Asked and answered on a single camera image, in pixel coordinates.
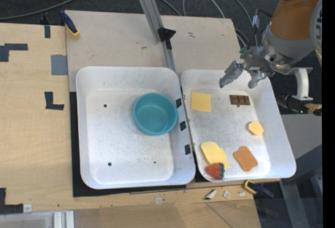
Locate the white plastic tray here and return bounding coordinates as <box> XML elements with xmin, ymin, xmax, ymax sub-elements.
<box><xmin>75</xmin><ymin>65</ymin><xmax>197</xmax><ymax>190</ymax></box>
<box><xmin>180</xmin><ymin>69</ymin><xmax>297</xmax><ymax>183</ymax></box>

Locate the pale wood board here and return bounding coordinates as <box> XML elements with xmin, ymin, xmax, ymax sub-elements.
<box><xmin>64</xmin><ymin>9</ymin><xmax>281</xmax><ymax>189</ymax></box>

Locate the brown chocolate bar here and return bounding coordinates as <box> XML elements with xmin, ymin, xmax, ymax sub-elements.
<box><xmin>229</xmin><ymin>94</ymin><xmax>251</xmax><ymax>107</ymax></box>

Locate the orange bread slice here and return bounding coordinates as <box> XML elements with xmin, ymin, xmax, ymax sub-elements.
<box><xmin>232</xmin><ymin>145</ymin><xmax>259</xmax><ymax>173</ymax></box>

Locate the yellow square cheese slice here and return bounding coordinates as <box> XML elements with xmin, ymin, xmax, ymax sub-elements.
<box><xmin>190</xmin><ymin>91</ymin><xmax>212</xmax><ymax>113</ymax></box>

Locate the red strawberry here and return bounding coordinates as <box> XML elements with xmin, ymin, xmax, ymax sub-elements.
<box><xmin>205</xmin><ymin>162</ymin><xmax>226</xmax><ymax>180</ymax></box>

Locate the black cylinder on white bracket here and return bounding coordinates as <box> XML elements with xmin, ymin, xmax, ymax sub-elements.
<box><xmin>277</xmin><ymin>67</ymin><xmax>315</xmax><ymax>115</ymax></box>

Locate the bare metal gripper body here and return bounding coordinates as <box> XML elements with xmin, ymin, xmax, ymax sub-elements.
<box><xmin>242</xmin><ymin>45</ymin><xmax>299</xmax><ymax>76</ymax></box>

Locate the teal bowl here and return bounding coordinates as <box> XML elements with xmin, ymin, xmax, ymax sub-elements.
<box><xmin>132</xmin><ymin>92</ymin><xmax>179</xmax><ymax>136</ymax></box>

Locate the small yellow biscuit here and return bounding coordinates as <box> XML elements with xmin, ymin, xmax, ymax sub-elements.
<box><xmin>248</xmin><ymin>120</ymin><xmax>265</xmax><ymax>137</ymax></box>

